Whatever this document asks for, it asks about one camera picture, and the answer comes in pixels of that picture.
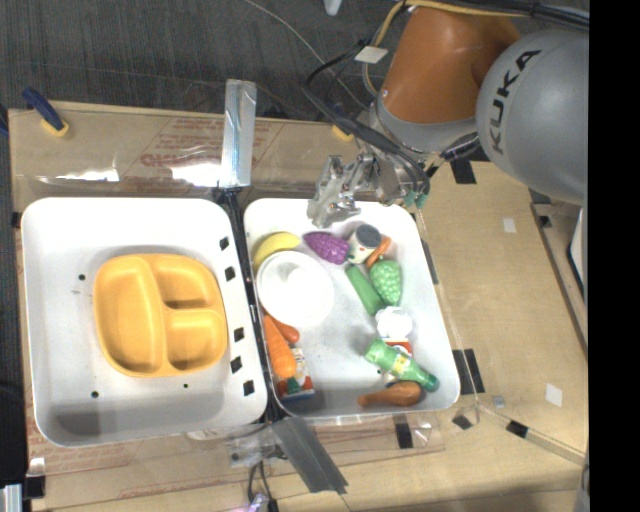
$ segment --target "yellow clip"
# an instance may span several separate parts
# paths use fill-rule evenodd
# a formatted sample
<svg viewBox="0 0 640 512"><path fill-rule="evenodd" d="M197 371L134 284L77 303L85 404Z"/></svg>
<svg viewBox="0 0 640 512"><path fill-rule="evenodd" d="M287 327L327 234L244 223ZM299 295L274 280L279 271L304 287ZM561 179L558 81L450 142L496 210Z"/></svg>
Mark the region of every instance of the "yellow clip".
<svg viewBox="0 0 640 512"><path fill-rule="evenodd" d="M51 135L54 135L56 137L64 137L67 132L69 131L69 123L67 123L64 119L62 120L62 129L61 130L56 130L53 126L51 126L49 123L47 123L47 121L45 121L44 119L40 120L40 125L47 130Z"/></svg>
<svg viewBox="0 0 640 512"><path fill-rule="evenodd" d="M339 139L342 139L345 142L351 142L353 140L353 135L349 135L349 134L344 133L335 124L333 125L333 128L331 128L331 131L333 132L333 134L336 137L338 137Z"/></svg>

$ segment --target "purple toy eggplant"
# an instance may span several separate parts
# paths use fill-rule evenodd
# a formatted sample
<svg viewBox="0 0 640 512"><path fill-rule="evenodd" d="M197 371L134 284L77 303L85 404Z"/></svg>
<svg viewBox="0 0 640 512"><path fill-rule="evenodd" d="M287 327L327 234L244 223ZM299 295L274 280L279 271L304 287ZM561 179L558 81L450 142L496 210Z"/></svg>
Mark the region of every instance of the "purple toy eggplant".
<svg viewBox="0 0 640 512"><path fill-rule="evenodd" d="M341 265L347 259L349 242L324 231L314 231L302 236L313 251L322 259Z"/></svg>

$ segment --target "small can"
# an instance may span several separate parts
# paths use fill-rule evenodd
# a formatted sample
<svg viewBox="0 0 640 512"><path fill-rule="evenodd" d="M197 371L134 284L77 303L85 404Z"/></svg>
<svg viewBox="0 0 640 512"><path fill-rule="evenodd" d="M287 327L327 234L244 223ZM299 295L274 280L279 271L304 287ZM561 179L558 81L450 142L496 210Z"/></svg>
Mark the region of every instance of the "small can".
<svg viewBox="0 0 640 512"><path fill-rule="evenodd" d="M358 264L366 260L382 242L382 235L371 224L362 224L349 238L347 260Z"/></svg>

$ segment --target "white bowl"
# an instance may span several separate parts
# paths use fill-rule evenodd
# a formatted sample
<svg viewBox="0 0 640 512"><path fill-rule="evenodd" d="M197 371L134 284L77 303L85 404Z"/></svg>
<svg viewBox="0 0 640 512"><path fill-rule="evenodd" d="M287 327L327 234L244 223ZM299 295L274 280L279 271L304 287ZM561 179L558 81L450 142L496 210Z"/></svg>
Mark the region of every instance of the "white bowl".
<svg viewBox="0 0 640 512"><path fill-rule="evenodd" d="M269 256L260 265L256 286L264 309L294 327L322 322L335 298L327 271L311 256L296 251Z"/></svg>

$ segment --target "white tray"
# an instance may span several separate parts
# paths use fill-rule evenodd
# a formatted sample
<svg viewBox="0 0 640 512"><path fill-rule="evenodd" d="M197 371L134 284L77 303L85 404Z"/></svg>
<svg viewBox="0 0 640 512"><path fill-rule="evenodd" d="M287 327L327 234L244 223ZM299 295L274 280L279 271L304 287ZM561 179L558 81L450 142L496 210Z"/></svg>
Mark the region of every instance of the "white tray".
<svg viewBox="0 0 640 512"><path fill-rule="evenodd" d="M253 255L256 245L277 231L289 231L301 238L305 233L318 231L307 218L307 204L305 199L271 198L251 203L244 215L249 253ZM375 320L364 310L345 274L348 264L335 265L321 259L303 241L295 250L314 256L329 272L336 300L322 323L299 329L298 346L307 359L315 396L282 407L292 415L322 420L446 409L458 399L460 378L415 221L399 206L384 207L372 202L360 202L358 206L362 210L360 215L322 231L346 239L358 225L368 223L391 237L388 255L403 269L400 307L414 322L409 337L414 357L420 366L438 377L440 387L407 409L398 406L363 409L357 404L358 395L384 387L378 368L363 356L377 336Z"/></svg>
<svg viewBox="0 0 640 512"><path fill-rule="evenodd" d="M35 419L50 441L101 444L233 428L261 416L267 389L222 208L203 199L47 198L25 210L22 236ZM142 252L189 256L213 271L229 343L211 368L128 377L102 355L95 274L112 257Z"/></svg>

